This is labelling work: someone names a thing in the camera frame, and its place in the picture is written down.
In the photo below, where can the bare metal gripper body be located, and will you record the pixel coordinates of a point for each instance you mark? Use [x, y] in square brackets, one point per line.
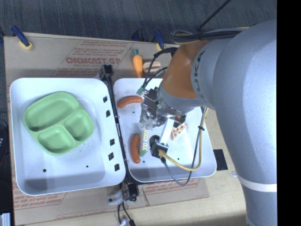
[151, 102]

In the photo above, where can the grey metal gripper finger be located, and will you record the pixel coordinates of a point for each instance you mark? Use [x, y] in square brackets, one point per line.
[143, 121]
[151, 124]

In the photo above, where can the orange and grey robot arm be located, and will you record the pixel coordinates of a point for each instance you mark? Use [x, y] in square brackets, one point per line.
[235, 83]

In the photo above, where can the white and green patterned packet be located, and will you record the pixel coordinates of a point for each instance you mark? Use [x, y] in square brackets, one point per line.
[144, 145]

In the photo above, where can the orange sausage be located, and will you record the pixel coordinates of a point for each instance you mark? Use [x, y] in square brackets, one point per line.
[135, 149]
[129, 101]

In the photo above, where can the thin black and white rod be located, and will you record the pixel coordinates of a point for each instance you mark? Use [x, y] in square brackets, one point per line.
[117, 126]

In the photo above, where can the pizza slice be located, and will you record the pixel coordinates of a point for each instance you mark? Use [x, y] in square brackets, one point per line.
[177, 131]

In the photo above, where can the beige bread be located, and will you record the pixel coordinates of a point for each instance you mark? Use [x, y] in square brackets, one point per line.
[152, 66]

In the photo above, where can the orange carrot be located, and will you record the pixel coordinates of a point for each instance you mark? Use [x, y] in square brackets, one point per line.
[138, 63]

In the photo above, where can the white plastic tray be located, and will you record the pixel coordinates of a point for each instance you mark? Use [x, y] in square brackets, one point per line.
[70, 173]
[164, 171]

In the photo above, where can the green divided plate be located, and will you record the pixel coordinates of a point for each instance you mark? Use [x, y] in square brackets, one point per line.
[56, 121]

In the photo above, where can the brown cardboard board, red print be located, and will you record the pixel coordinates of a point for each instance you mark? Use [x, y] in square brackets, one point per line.
[47, 55]

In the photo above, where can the black cylinder on white bracket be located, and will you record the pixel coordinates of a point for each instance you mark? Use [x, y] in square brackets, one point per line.
[162, 138]

